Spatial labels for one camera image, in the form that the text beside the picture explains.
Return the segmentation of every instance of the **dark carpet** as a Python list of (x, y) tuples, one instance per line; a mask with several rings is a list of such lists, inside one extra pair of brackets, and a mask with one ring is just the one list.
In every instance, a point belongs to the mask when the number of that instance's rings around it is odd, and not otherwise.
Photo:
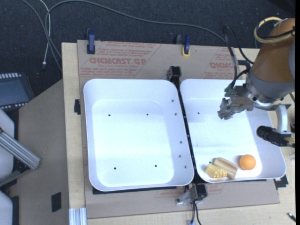
[[(43, 4), (38, 0), (26, 1), (44, 21)], [(43, 1), (50, 8), (63, 0)], [(253, 30), (262, 19), (295, 17), (295, 0), (88, 1), (148, 20), (199, 25), (219, 35), (222, 35), (222, 27), (229, 24), (244, 48), (255, 47)], [(192, 45), (224, 46), (220, 39), (203, 30), (139, 22), (79, 2), (63, 4), (51, 12), (51, 37), (59, 52), (62, 42), (85, 39), (87, 29), (93, 29), (96, 39), (103, 41), (171, 44), (176, 34), (188, 34)], [(232, 36), (230, 42), (237, 46)], [(35, 95), (53, 85), (62, 76), (50, 52), (42, 72), (46, 43), (38, 17), (23, 1), (0, 0), (0, 74), (25, 73)]]

